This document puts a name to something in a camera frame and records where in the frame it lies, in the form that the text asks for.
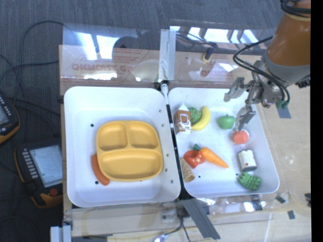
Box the thin black and white rod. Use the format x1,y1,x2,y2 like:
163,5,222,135
160,83,183,201

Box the white plastic tray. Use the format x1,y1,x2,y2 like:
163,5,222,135
63,86,182,208
168,87,280,199

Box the orange round fruit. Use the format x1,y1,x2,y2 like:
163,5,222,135
232,129,250,145

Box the orange carrot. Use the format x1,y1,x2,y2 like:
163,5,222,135
200,147,229,169

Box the green grapes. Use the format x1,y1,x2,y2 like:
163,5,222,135
188,106,202,125

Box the yellow banana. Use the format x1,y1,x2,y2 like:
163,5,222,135
191,106,211,131

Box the red strawberry with star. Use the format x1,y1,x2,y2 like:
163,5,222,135
183,144,205,169

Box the yellow divided plate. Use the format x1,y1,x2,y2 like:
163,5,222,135
95,120,164,182

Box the orange sausage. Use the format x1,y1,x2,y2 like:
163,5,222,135
91,154,111,186

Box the green apple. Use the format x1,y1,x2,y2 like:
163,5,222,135
217,114,236,130

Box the white can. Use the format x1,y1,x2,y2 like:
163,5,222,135
237,149,257,172

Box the green broccoli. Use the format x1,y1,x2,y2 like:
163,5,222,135
238,171,262,191

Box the tan waffle cone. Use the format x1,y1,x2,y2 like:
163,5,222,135
180,157,195,183

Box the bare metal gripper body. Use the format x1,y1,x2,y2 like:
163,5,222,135
243,60,289,108

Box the white and brown carton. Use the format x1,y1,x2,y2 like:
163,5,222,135
173,103,192,135

